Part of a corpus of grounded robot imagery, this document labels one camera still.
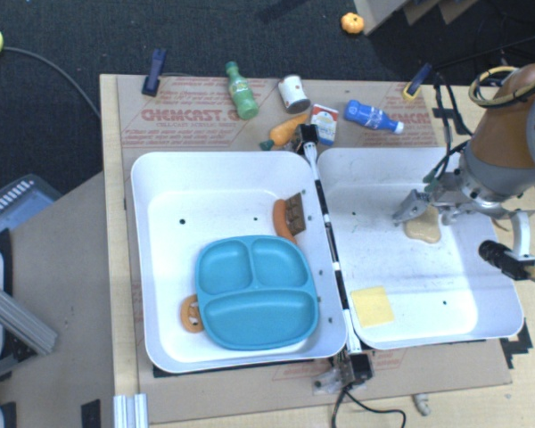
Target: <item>table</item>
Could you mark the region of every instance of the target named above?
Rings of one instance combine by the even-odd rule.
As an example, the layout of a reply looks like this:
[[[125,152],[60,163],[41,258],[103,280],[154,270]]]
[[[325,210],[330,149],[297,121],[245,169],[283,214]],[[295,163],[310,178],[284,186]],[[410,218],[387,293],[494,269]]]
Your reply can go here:
[[[111,287],[111,336],[113,346],[114,387],[117,395],[132,396],[140,389],[136,338],[134,332],[133,294],[128,252],[127,213],[123,208],[126,196],[121,134],[119,122],[119,91],[117,75],[101,76],[103,115],[103,162],[107,208],[107,235],[109,275]],[[318,81],[320,86],[332,87],[333,81]],[[435,103],[433,91],[423,87],[424,101],[430,110]],[[468,97],[466,87],[455,87],[458,109],[465,121],[478,122],[482,110],[475,107]],[[442,144],[441,125],[436,128],[438,144]],[[535,193],[528,192],[512,207],[535,209]],[[531,217],[531,252],[535,255],[535,214]],[[512,236],[498,229],[498,239],[511,245]],[[407,413],[407,424],[416,426],[535,426],[535,284],[517,285],[530,329],[533,349],[529,355],[514,358],[513,383],[492,388],[468,391],[448,391],[430,395],[432,413],[422,417],[414,408],[410,397],[380,399],[369,406],[376,408],[400,408]],[[168,426],[328,426],[332,413],[331,399],[321,406],[271,410],[257,414],[223,416],[213,419],[158,424]],[[361,414],[352,404],[344,404],[338,418],[339,426],[398,426],[399,416]]]

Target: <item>blue plate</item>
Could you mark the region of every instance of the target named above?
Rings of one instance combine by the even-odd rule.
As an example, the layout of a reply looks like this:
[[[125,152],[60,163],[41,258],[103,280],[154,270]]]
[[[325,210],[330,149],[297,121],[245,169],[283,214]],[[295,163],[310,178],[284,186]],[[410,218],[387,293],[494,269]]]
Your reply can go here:
[[[313,333],[319,311],[299,247],[270,235],[207,245],[196,262],[196,294],[205,331],[234,350],[265,350]]]

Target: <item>white cup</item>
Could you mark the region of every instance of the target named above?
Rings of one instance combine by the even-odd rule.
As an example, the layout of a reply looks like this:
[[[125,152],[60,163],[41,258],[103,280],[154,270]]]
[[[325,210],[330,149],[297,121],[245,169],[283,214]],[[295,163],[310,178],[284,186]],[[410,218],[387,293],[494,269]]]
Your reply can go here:
[[[299,76],[288,75],[279,80],[277,87],[284,100],[285,110],[290,114],[303,112],[311,105],[311,101],[303,92]]]

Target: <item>yellow sponge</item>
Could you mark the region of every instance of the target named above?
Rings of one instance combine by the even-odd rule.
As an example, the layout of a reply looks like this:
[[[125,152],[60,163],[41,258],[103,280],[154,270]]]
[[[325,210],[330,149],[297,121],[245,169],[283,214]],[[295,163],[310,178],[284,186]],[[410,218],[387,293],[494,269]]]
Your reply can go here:
[[[394,313],[384,287],[356,290],[350,296],[357,311],[358,322],[363,328],[394,321]]]

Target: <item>dark carpet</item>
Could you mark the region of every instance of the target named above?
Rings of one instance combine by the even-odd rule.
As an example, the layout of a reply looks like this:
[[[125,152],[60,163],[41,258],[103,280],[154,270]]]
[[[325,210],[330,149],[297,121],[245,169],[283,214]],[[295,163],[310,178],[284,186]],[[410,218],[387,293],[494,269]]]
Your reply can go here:
[[[249,78],[410,80],[424,62],[455,85],[485,69],[535,62],[535,0],[480,0],[446,25],[437,8],[414,26],[395,12],[369,36],[339,19],[353,0],[0,0],[5,45],[64,69],[99,108],[99,75],[148,74],[154,48],[166,72]],[[511,45],[505,50],[495,48]],[[101,127],[77,89],[27,55],[0,54],[0,187],[33,173],[67,193],[103,169]]]

